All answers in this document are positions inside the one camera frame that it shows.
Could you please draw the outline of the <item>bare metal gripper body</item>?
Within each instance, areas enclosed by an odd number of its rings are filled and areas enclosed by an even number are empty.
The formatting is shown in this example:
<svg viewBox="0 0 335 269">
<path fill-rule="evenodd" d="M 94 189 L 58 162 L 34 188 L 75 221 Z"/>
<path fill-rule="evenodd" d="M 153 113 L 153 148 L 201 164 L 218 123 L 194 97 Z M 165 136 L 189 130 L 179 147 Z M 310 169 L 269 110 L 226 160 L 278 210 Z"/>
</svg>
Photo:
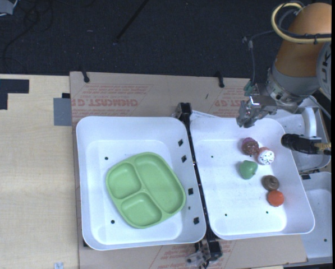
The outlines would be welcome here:
<svg viewBox="0 0 335 269">
<path fill-rule="evenodd" d="M 278 110 L 295 113 L 300 105 L 299 80 L 296 78 L 269 78 L 264 83 L 249 79 L 244 86 L 245 100 L 240 114 L 275 114 Z"/>
</svg>

